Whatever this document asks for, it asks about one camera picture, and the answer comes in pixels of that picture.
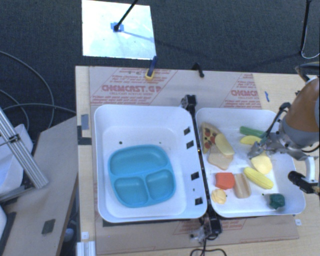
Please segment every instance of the black metal bar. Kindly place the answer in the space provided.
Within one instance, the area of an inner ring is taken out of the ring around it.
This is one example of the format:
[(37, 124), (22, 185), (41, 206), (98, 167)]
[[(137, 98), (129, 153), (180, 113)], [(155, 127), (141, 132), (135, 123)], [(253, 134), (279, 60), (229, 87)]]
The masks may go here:
[(120, 27), (121, 23), (125, 20), (127, 15), (130, 13), (131, 9), (136, 5), (137, 2), (138, 2), (138, 0), (134, 0), (133, 1), (133, 3), (129, 7), (129, 9), (126, 11), (126, 13), (123, 15), (123, 17), (120, 19), (118, 24), (113, 27), (113, 31), (117, 32), (119, 30), (119, 27)]
[(304, 46), (305, 46), (305, 42), (306, 42), (309, 9), (310, 9), (310, 3), (312, 2), (312, 0), (306, 0), (305, 2), (306, 2), (306, 6), (305, 6), (305, 13), (304, 13), (300, 53), (302, 53), (302, 51), (304, 50)]

